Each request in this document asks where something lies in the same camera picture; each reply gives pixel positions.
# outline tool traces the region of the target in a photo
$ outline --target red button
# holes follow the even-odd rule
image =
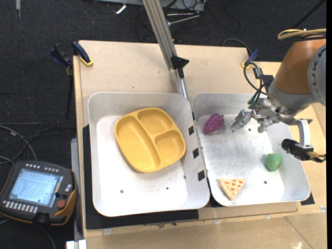
[[[63,209],[66,206],[66,202],[63,199],[60,199],[57,202],[57,206],[58,206],[59,209]]]

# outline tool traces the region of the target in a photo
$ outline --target yellow plate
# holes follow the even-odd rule
[[[122,116],[114,127],[117,144],[131,167],[148,173],[182,158],[186,142],[173,119],[159,108]]]

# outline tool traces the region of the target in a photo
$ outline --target lcd display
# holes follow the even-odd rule
[[[10,193],[10,199],[52,207],[63,176],[22,169]]]

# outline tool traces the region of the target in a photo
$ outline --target toy pizza slice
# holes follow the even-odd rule
[[[245,179],[219,179],[220,186],[222,190],[227,195],[230,200],[234,200],[234,198],[238,195],[239,191],[243,187]]]

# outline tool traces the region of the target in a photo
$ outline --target black floor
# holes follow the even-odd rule
[[[293,28],[320,1],[209,0],[199,18],[174,24],[171,32],[177,44],[222,46],[235,38],[258,49],[258,61],[282,61],[290,44],[278,41],[277,34]],[[52,47],[59,43],[71,56],[71,43],[79,39],[156,42],[141,6],[129,5],[115,14],[120,8],[81,0],[20,0],[19,5],[17,0],[0,0],[0,126],[33,139],[39,160],[70,167],[69,142],[75,137],[73,98],[66,118],[70,77],[51,58]],[[325,2],[297,28],[326,28],[326,19]],[[225,46],[243,47],[235,40]],[[0,187],[10,169],[5,158],[33,158],[28,147],[19,154],[24,147],[17,135],[0,128]],[[14,220],[1,222],[0,248],[52,248],[41,229]],[[47,232],[57,248],[73,239],[72,223]]]

